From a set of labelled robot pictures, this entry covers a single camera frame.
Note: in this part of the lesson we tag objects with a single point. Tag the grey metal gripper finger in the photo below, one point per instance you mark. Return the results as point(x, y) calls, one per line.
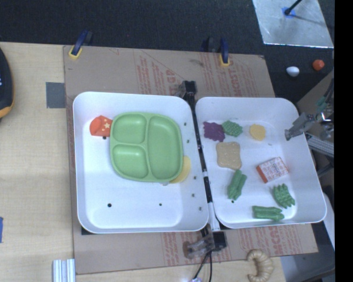
point(296, 127)

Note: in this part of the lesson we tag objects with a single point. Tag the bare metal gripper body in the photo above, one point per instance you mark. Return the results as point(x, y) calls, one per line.
point(325, 125)

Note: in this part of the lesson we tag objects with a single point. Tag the yellow round biscuit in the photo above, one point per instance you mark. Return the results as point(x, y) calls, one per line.
point(257, 132)
point(184, 169)

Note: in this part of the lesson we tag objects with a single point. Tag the orange and white carton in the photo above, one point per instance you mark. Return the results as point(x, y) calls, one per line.
point(272, 169)

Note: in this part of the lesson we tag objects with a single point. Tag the white egg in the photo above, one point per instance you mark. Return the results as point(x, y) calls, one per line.
point(292, 71)

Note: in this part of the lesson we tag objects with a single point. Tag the white plastic tray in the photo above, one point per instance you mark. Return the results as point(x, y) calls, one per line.
point(297, 187)
point(129, 207)

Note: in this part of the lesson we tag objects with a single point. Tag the orange round toy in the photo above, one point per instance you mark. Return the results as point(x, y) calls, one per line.
point(318, 64)

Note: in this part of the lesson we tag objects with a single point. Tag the green grapes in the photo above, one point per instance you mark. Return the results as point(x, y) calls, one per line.
point(232, 128)

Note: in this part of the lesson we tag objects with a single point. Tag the green bean bundle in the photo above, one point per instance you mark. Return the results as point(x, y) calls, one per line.
point(283, 196)
point(236, 185)
point(267, 213)

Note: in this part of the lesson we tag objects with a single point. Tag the tan bread slice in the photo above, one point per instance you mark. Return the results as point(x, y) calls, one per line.
point(229, 156)

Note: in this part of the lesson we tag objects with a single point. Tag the purple grapes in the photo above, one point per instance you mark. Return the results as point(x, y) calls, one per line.
point(213, 131)

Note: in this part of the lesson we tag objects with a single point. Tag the thin black and white rod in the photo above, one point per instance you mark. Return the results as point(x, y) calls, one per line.
point(200, 153)

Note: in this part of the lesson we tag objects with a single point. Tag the green divided plate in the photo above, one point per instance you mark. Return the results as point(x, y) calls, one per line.
point(161, 145)

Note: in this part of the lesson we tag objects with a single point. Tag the tan croissant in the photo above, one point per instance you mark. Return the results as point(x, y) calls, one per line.
point(263, 261)

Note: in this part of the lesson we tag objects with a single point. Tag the brown cardboard board red print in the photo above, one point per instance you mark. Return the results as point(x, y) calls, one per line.
point(111, 69)

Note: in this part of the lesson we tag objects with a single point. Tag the red packet with yellow stars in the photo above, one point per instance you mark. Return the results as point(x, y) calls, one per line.
point(98, 126)

